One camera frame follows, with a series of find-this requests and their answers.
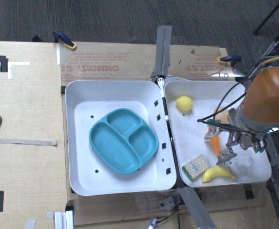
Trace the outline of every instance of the yellow cable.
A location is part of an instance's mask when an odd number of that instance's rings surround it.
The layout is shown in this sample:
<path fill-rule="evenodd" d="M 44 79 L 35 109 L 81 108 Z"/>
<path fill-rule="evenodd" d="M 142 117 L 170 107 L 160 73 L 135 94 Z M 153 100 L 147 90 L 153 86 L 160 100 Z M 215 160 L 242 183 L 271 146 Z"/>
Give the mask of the yellow cable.
<path fill-rule="evenodd" d="M 279 57 L 271 58 L 271 59 L 263 61 L 262 65 L 265 66 L 267 63 L 271 63 L 271 62 L 278 61 L 278 60 L 279 60 Z"/>

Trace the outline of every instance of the light wood surface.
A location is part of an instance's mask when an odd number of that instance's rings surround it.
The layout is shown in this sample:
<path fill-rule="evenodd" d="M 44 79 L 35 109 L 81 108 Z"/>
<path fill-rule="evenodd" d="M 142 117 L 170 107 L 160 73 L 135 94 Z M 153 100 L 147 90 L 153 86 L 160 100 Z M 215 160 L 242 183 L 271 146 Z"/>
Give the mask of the light wood surface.
<path fill-rule="evenodd" d="M 0 229 L 22 229 L 27 219 L 35 229 L 52 229 L 47 211 L 65 211 L 66 166 L 61 87 L 55 43 L 0 42 L 0 55 L 10 62 L 30 62 L 13 67 L 13 78 L 0 73 L 0 138 L 57 140 L 54 146 L 0 144 L 0 191 L 4 207 Z M 267 189 L 263 206 L 210 212 L 218 229 L 279 229 Z M 147 226 L 148 219 L 83 225 L 79 229 L 124 229 Z M 177 228 L 177 217 L 156 228 Z M 197 228 L 190 215 L 181 215 L 181 229 Z"/>

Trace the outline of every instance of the white tray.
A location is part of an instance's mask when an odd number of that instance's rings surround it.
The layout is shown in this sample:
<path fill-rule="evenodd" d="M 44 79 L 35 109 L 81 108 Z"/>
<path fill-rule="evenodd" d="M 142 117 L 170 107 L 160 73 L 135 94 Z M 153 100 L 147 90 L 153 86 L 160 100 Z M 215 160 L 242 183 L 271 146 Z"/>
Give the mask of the white tray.
<path fill-rule="evenodd" d="M 65 99 L 70 184 L 77 194 L 92 196 L 161 191 L 174 186 L 175 164 L 162 96 L 155 83 L 74 81 L 66 87 Z M 138 171 L 131 174 L 113 171 L 100 159 L 89 143 L 92 126 L 118 108 L 128 108 L 136 112 L 158 137 L 157 152 Z"/>
<path fill-rule="evenodd" d="M 232 146 L 237 156 L 227 162 L 226 166 L 237 176 L 231 178 L 214 178 L 202 183 L 202 176 L 190 180 L 183 172 L 182 166 L 201 154 L 209 166 L 215 166 L 217 156 L 209 141 L 204 140 L 208 125 L 198 123 L 213 113 L 227 90 L 236 82 L 216 81 L 171 81 L 165 85 L 168 115 L 172 129 L 176 155 L 182 180 L 190 187 L 209 187 L 229 184 L 243 184 L 267 181 L 271 176 L 271 166 L 266 151 L 255 153 L 252 148 L 243 150 L 240 145 Z M 226 106 L 244 93 L 240 84 L 233 89 L 221 106 Z M 176 99 L 189 96 L 194 107 L 188 112 L 181 112 L 176 106 Z M 241 100 L 232 107 L 239 106 Z M 220 149 L 225 148 L 228 132 L 220 134 Z"/>

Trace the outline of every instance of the blue plate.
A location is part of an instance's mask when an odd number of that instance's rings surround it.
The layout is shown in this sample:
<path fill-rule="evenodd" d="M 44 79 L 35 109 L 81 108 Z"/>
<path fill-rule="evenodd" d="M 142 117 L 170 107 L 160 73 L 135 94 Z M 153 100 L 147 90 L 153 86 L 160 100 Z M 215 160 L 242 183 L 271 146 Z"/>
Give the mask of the blue plate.
<path fill-rule="evenodd" d="M 157 151 L 152 128 L 130 109 L 116 109 L 91 128 L 89 141 L 98 156 L 114 171 L 129 174 Z"/>

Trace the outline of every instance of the orange carrot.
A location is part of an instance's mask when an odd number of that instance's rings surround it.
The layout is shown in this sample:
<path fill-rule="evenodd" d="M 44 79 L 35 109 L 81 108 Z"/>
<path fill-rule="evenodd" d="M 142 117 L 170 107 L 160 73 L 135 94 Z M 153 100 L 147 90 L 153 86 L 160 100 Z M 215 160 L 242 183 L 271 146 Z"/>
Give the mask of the orange carrot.
<path fill-rule="evenodd" d="M 211 142 L 211 145 L 212 145 L 216 155 L 219 156 L 219 154 L 220 154 L 220 139 L 219 139 L 219 136 L 217 135 L 215 137 L 212 137 L 209 140 Z"/>

